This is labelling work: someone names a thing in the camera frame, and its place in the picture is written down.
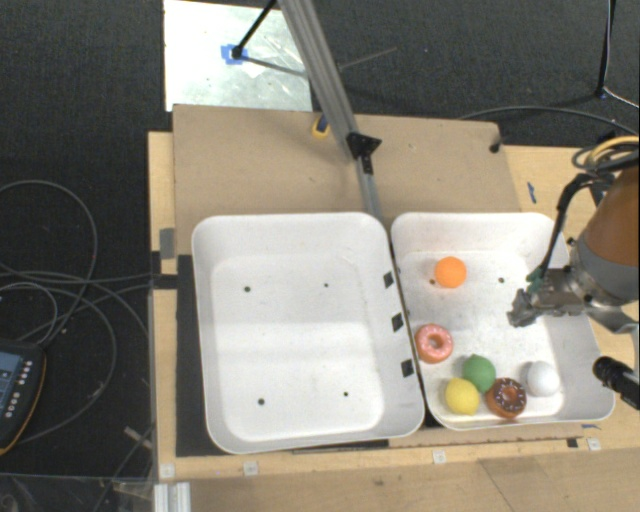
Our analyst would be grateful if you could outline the white ball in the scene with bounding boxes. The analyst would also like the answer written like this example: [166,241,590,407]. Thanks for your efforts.
[524,360,561,398]

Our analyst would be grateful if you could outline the pink doughnut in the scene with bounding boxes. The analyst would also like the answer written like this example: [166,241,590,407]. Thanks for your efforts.
[414,323,455,365]

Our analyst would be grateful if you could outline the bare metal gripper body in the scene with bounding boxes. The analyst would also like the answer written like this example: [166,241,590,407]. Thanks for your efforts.
[528,269,632,331]

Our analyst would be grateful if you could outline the yellow lemon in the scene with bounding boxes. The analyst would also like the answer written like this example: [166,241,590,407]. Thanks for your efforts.
[444,377,481,416]

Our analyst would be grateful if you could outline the black cylinder on white bracket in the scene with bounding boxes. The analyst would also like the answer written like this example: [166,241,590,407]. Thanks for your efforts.
[592,319,640,412]

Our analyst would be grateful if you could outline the orange ball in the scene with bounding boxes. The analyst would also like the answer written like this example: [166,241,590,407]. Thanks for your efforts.
[433,255,468,289]

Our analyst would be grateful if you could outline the green lime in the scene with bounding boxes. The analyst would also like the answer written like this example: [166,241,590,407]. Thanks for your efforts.
[461,353,497,395]

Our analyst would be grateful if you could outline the white plastic tray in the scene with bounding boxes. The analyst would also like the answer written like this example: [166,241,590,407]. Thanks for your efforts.
[389,211,617,432]
[191,211,427,456]

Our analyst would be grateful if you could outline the brown cardboard board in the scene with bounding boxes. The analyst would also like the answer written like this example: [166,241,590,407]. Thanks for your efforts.
[172,103,586,450]

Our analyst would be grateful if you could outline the brown doughnut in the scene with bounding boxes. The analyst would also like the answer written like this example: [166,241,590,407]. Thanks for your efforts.
[485,377,528,420]

